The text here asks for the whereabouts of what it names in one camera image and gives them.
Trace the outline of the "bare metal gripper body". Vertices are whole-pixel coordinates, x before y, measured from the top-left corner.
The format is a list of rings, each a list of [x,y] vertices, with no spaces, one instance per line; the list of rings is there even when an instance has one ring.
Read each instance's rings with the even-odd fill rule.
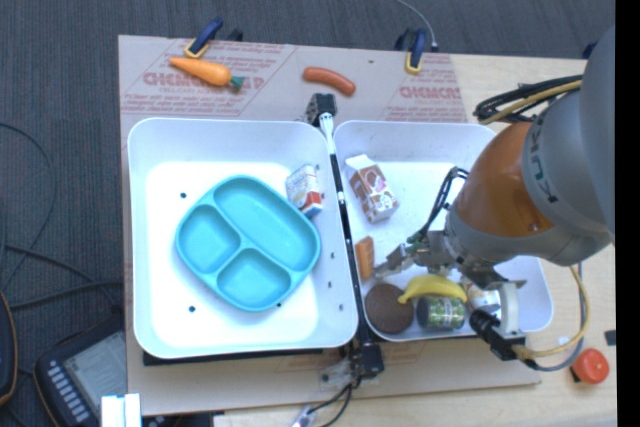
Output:
[[[441,275],[457,270],[465,276],[488,276],[495,271],[493,263],[470,252],[445,230],[418,231],[411,235],[410,255],[416,265]]]

